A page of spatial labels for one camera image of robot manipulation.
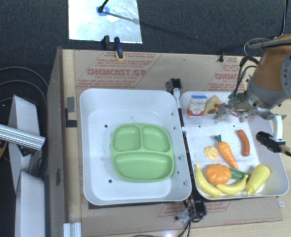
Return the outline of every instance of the orange object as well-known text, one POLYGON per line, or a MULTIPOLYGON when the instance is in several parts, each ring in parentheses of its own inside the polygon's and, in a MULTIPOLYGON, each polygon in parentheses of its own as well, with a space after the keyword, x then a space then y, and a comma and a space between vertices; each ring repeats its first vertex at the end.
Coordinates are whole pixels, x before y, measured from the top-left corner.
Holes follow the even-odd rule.
POLYGON ((222 157, 226 160, 226 162, 235 169, 239 169, 238 165, 236 164, 236 161, 234 159, 234 156, 232 154, 231 148, 228 143, 221 141, 221 135, 215 136, 214 137, 218 144, 218 149, 222 157))
POLYGON ((232 174, 228 166, 217 163, 211 164, 206 169, 206 177, 213 184, 226 184, 231 179, 232 174))
POLYGON ((246 136, 246 134, 244 133, 243 130, 238 130, 237 132, 238 137, 240 138, 241 142, 242 142, 242 155, 243 156, 249 156, 249 139, 246 136))

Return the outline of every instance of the carrot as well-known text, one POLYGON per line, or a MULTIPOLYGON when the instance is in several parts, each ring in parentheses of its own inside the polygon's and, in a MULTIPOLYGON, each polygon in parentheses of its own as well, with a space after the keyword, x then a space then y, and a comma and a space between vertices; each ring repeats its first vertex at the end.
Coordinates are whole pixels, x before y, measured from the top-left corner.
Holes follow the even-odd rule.
POLYGON ((231 167, 238 169, 238 165, 236 164, 229 144, 224 141, 221 141, 221 135, 215 136, 214 138, 217 140, 217 142, 219 142, 218 149, 222 157, 227 161, 227 163, 231 167))
POLYGON ((246 136, 246 134, 244 133, 243 130, 238 130, 237 132, 238 137, 240 138, 241 142, 242 142, 242 155, 243 156, 249 156, 249 139, 246 136))

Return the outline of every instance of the green plate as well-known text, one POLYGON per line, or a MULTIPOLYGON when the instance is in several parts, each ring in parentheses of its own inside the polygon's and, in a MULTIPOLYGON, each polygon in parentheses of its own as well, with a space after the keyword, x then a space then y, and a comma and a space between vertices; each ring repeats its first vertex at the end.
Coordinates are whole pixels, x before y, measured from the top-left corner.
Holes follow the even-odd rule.
POLYGON ((118 126, 111 137, 111 158, 115 173, 127 181, 162 181, 174 172, 170 136, 158 125, 118 126))

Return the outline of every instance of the dark floor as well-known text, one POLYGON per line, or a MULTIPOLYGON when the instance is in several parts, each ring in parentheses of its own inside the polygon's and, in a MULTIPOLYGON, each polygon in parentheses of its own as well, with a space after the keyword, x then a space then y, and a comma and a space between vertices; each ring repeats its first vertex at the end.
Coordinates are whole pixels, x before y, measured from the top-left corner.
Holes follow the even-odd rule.
MULTIPOLYGON (((143 44, 124 50, 243 55, 251 38, 271 37, 281 30, 284 0, 137 0, 143 44)), ((286 32, 291 33, 291 0, 286 32)), ((68 39, 68 0, 0 0, 0 68, 27 67, 47 82, 58 46, 100 49, 95 41, 68 39)), ((23 79, 46 86, 32 73, 0 73, 0 83, 23 79)), ((29 84, 6 84, 0 100, 18 94, 38 105, 40 123, 45 104, 29 84)), ((7 123, 10 101, 0 103, 0 123, 7 123)), ((8 153, 0 160, 0 236, 14 235, 15 195, 8 153)))

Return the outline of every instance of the white tray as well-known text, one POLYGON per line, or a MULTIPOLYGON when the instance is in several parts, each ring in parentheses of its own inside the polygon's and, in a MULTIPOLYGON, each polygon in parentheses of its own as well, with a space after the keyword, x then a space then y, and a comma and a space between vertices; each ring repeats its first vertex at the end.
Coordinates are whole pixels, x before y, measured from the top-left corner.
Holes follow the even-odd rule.
POLYGON ((185 200, 192 190, 177 104, 166 91, 88 89, 80 97, 83 145, 83 191, 96 205, 185 200), (112 166, 110 142, 125 123, 151 123, 170 135, 174 173, 153 183, 128 182, 112 166))
POLYGON ((208 114, 202 118, 189 118, 187 116, 191 95, 204 95, 208 99, 216 95, 222 102, 227 102, 229 94, 229 92, 189 91, 181 96, 180 100, 187 133, 187 142, 194 170, 195 164, 197 163, 200 164, 203 173, 207 166, 213 163, 228 165, 220 154, 218 159, 214 161, 206 158, 204 155, 204 148, 206 146, 217 146, 217 141, 214 139, 214 136, 221 134, 222 140, 230 145, 239 170, 252 173, 255 166, 261 163, 269 167, 271 175, 262 187, 260 187, 257 193, 253 195, 248 195, 246 191, 243 191, 235 195, 222 194, 216 198, 203 193, 197 187, 198 191, 203 197, 210 200, 284 195, 289 189, 289 181, 280 154, 269 151, 255 138, 259 131, 272 134, 272 128, 269 121, 264 120, 259 116, 255 116, 249 121, 240 123, 237 117, 230 115, 228 119, 219 121, 215 124, 213 119, 215 114, 208 114), (242 146, 240 139, 236 134, 236 131, 239 129, 242 129, 249 139, 250 155, 248 157, 244 157, 241 154, 242 146))

